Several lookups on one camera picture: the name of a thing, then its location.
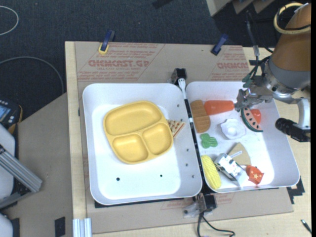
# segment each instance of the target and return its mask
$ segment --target toy watermelon slice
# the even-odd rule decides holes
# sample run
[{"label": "toy watermelon slice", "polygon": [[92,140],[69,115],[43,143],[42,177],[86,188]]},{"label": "toy watermelon slice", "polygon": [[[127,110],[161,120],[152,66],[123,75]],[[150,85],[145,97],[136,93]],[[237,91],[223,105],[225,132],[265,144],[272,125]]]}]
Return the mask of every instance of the toy watermelon slice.
[{"label": "toy watermelon slice", "polygon": [[249,108],[243,108],[241,110],[241,118],[250,130],[254,132],[263,132],[259,122],[256,120]]}]

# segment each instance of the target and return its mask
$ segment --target black pen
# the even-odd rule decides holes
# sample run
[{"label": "black pen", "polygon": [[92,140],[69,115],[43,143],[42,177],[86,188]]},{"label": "black pen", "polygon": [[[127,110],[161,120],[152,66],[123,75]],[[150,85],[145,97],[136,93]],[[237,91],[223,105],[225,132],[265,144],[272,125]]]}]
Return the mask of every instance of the black pen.
[{"label": "black pen", "polygon": [[311,230],[310,227],[307,225],[306,221],[305,221],[304,219],[302,219],[301,221],[302,221],[304,227],[305,227],[310,233],[312,233],[312,230]]}]

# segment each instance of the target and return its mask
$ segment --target yellow plate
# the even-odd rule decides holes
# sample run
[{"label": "yellow plate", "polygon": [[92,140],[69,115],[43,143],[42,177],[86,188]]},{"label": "yellow plate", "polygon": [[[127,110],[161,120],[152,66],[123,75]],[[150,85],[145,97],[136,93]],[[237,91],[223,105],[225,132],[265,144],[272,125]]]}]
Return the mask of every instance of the yellow plate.
[{"label": "yellow plate", "polygon": [[138,101],[110,110],[103,128],[117,157],[129,164],[161,156],[173,144],[168,122],[157,105]]}]

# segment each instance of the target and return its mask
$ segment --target blue clip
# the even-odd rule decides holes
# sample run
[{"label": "blue clip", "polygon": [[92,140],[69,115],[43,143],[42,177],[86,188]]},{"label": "blue clip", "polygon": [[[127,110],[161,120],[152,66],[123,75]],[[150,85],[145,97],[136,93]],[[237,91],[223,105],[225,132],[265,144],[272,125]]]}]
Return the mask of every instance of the blue clip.
[{"label": "blue clip", "polygon": [[109,49],[109,42],[114,39],[115,31],[108,30],[107,34],[105,35],[103,43],[100,44],[99,53],[105,55]]},{"label": "blue clip", "polygon": [[213,49],[211,50],[212,54],[218,55],[218,53],[221,50],[221,46],[225,43],[225,41],[228,39],[228,35],[227,34],[222,34],[221,35],[221,39],[219,40],[219,42],[217,43],[217,45],[215,45],[213,47]]}]

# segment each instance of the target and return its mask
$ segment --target wooden table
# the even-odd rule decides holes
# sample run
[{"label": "wooden table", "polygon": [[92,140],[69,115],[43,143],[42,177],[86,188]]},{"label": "wooden table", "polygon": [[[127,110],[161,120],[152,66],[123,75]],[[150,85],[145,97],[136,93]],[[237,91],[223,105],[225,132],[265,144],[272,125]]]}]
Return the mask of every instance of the wooden table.
[{"label": "wooden table", "polygon": [[[85,203],[85,188],[83,177],[83,162],[81,148],[80,120],[78,117],[79,98],[76,71],[76,50],[74,42],[66,42],[66,70],[67,70],[67,93],[68,93],[68,115],[69,115],[69,137],[71,154],[71,176],[73,192],[73,216],[74,219],[87,217]],[[260,49],[261,57],[269,53]],[[253,59],[252,48],[244,48],[247,60]],[[310,97],[310,92],[297,92],[295,97]],[[281,117],[296,121],[298,119],[298,108],[296,105],[287,105],[277,102],[277,108]],[[312,222],[311,209],[311,144],[299,143],[289,139],[290,146],[294,152],[304,184],[305,193],[295,197],[293,205],[294,212],[277,215],[266,215],[252,218],[239,218],[212,222],[213,226],[220,229],[233,230],[236,236],[310,236],[304,228],[301,219],[310,226]],[[98,237],[156,237],[156,236],[197,236],[197,224],[182,224],[168,227],[148,228],[141,230],[122,231],[115,233],[97,234]],[[221,236],[219,232],[211,230],[205,223],[201,226],[202,235]]]}]

